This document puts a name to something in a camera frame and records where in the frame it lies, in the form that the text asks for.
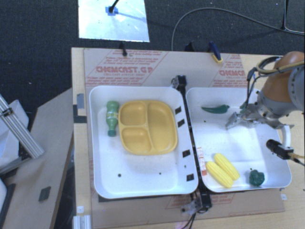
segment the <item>blue clamp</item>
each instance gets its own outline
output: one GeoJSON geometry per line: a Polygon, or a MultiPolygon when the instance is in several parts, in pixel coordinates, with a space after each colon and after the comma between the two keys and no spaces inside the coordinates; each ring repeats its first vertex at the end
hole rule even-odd
{"type": "Polygon", "coordinates": [[[209,49],[208,52],[212,51],[213,52],[213,59],[217,62],[217,63],[221,63],[223,61],[223,59],[221,58],[220,52],[218,47],[216,46],[216,44],[212,41],[209,42],[209,49]]]}
{"type": "Polygon", "coordinates": [[[119,11],[118,11],[118,8],[117,8],[117,7],[114,7],[114,8],[113,8],[113,12],[110,13],[110,12],[109,12],[109,8],[110,8],[110,7],[111,7],[111,6],[105,7],[106,13],[107,13],[109,16],[115,16],[116,14],[119,14],[119,11]]]}

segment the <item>white tray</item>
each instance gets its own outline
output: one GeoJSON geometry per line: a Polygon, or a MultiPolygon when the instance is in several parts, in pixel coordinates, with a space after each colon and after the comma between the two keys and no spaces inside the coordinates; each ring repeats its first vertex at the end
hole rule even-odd
{"type": "MultiPolygon", "coordinates": [[[[192,88],[187,93],[187,102],[192,122],[196,147],[201,147],[205,162],[213,161],[215,153],[225,155],[237,168],[241,177],[231,188],[222,187],[209,174],[202,176],[204,184],[214,192],[233,192],[251,189],[286,187],[291,182],[291,173],[286,160],[272,154],[266,147],[269,139],[280,142],[278,132],[266,124],[247,128],[239,124],[229,130],[225,123],[233,112],[245,101],[243,88],[192,88]],[[201,107],[229,105],[225,114],[211,114],[201,107]],[[264,172],[265,181],[260,187],[249,183],[251,169],[264,172]]],[[[251,95],[254,103],[257,95],[251,95]]]]}
{"type": "Polygon", "coordinates": [[[181,94],[170,87],[98,86],[90,92],[94,185],[104,198],[192,193],[198,185],[187,119],[181,94]],[[106,104],[122,105],[132,100],[159,100],[172,109],[177,125],[178,145],[165,155],[139,156],[122,146],[117,136],[108,137],[106,104]],[[178,127],[178,122],[185,124],[178,127]],[[189,155],[183,157],[183,151],[189,155]]]}

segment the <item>green pepper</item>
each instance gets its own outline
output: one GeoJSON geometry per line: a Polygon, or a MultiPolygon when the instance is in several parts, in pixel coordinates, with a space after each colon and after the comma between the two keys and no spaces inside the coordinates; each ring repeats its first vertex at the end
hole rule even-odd
{"type": "Polygon", "coordinates": [[[228,111],[228,108],[230,108],[230,106],[228,105],[221,105],[215,108],[207,108],[207,107],[201,107],[203,110],[205,110],[206,112],[212,113],[212,114],[224,114],[228,111]]]}
{"type": "Polygon", "coordinates": [[[253,186],[260,186],[265,181],[265,176],[263,172],[258,172],[257,170],[253,170],[250,172],[249,182],[253,186]]]}

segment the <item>green bottle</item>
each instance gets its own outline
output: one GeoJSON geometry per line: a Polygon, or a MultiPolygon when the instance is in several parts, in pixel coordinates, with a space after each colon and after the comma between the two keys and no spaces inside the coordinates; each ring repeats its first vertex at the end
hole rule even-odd
{"type": "Polygon", "coordinates": [[[109,127],[108,136],[115,136],[115,127],[118,124],[118,109],[119,103],[116,101],[109,101],[107,103],[106,122],[109,127]]]}

